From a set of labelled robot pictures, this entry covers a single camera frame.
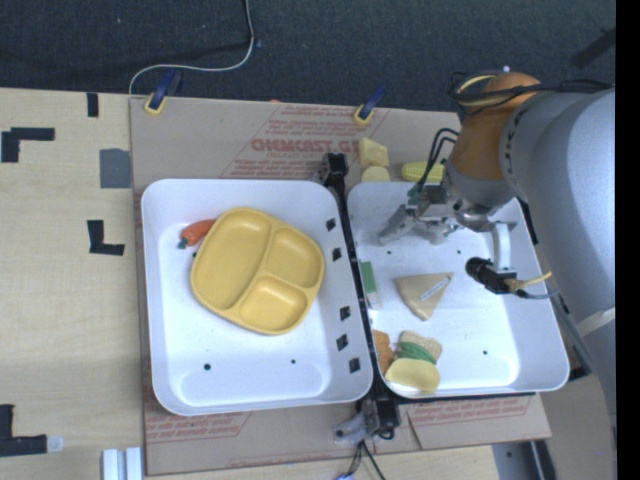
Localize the beige triangular slice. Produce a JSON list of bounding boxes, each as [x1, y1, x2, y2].
[[393, 271, 456, 322]]

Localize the tan bread slice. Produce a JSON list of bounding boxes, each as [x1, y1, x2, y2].
[[398, 330, 443, 364]]

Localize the yellow corn cob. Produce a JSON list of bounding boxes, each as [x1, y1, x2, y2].
[[400, 161, 446, 183]]

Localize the orange biscuit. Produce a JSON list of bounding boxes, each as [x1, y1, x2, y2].
[[371, 329, 395, 375]]

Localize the yellow lemon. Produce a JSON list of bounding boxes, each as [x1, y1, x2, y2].
[[384, 356, 442, 395]]

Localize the brown cardboard board red print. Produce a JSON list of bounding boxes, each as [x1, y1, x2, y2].
[[128, 96, 553, 477]]

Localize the green beans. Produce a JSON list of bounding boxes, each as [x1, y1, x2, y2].
[[394, 340, 438, 366]]

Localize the black block with thin wires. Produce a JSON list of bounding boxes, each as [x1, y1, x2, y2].
[[370, 396, 402, 439], [319, 152, 350, 188]]

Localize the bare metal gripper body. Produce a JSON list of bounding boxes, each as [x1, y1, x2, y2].
[[408, 185, 502, 233]]

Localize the yellow cheese wedge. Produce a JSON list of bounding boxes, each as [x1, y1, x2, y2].
[[357, 136, 390, 168]]

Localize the green and white carton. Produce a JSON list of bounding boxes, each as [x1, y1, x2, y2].
[[358, 260, 383, 311]]

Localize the thin black rod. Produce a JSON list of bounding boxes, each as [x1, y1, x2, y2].
[[331, 172, 389, 444]]

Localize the orange carrot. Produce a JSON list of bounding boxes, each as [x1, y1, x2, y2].
[[176, 218, 217, 250]]

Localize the black cylinder on white bracket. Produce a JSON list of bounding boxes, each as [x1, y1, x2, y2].
[[464, 221, 519, 295]]

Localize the yellow divided plate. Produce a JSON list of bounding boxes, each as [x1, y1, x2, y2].
[[189, 206, 327, 337]]

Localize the white plastic tray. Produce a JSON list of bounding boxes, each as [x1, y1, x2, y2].
[[140, 177, 374, 417], [345, 181, 571, 400]]

